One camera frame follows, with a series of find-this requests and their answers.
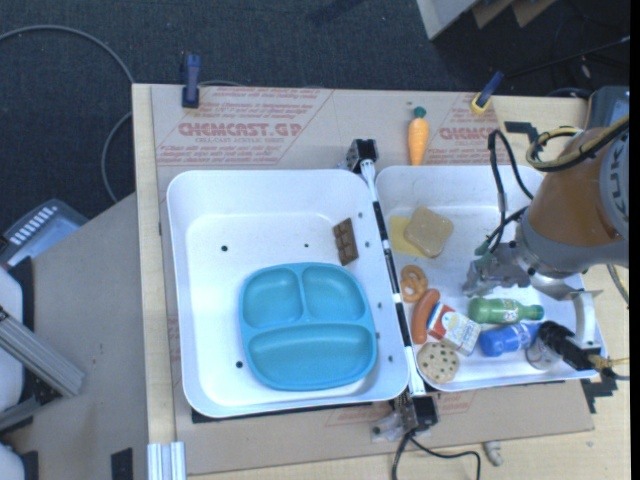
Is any white plastic tray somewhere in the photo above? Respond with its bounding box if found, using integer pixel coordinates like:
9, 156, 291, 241
165, 168, 413, 418
373, 164, 609, 393

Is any white and red carton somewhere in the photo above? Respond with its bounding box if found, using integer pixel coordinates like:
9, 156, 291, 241
425, 301, 483, 358

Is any black block with thin wires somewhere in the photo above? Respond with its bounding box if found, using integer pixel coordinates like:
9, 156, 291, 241
344, 137, 380, 174
393, 394, 441, 433

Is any orange-red sausage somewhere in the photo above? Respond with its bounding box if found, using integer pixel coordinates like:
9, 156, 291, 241
410, 288, 442, 346

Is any orange carrot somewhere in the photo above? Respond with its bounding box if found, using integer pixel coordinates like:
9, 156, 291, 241
406, 106, 432, 167

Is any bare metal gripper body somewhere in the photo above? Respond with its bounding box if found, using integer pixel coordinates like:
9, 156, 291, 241
487, 240, 577, 300

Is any orange pretzel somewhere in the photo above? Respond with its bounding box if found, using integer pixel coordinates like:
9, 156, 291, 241
399, 263, 429, 304

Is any blue bottle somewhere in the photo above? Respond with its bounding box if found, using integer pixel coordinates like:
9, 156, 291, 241
478, 320, 545, 358

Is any tan chocolate chip cookie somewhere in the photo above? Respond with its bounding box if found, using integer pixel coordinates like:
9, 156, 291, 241
415, 340, 461, 385

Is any brown chocolate bar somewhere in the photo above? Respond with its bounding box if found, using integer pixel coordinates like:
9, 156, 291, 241
332, 217, 362, 268

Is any yellow cheese slice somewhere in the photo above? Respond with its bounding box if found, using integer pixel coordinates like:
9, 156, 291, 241
388, 215, 427, 257

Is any tan bread slice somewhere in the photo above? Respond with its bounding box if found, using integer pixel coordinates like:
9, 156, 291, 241
402, 205, 456, 260

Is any clear plastic bottle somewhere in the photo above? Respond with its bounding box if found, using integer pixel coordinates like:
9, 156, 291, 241
526, 336, 564, 372

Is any green bottle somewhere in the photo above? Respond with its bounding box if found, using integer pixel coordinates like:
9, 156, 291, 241
467, 296, 546, 326

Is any brown cardboard board, red print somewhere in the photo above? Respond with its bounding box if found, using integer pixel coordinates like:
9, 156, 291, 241
149, 85, 597, 475

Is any blue divided plate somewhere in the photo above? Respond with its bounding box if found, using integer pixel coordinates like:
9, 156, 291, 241
238, 261, 379, 393

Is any thin black and white rod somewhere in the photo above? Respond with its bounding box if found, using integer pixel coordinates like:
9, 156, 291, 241
360, 159, 419, 397

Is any black cylinder on white bracket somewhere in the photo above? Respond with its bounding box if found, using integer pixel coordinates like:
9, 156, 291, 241
537, 289, 608, 372

